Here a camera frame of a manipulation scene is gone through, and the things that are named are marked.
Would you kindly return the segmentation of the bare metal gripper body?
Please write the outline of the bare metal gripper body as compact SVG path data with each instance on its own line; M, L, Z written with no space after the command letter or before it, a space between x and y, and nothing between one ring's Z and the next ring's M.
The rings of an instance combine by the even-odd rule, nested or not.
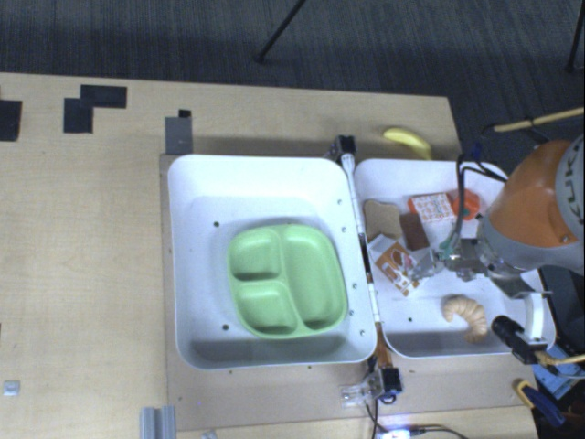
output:
M461 239L446 260L446 269L469 282L481 275L498 278L501 263L499 255L487 241Z

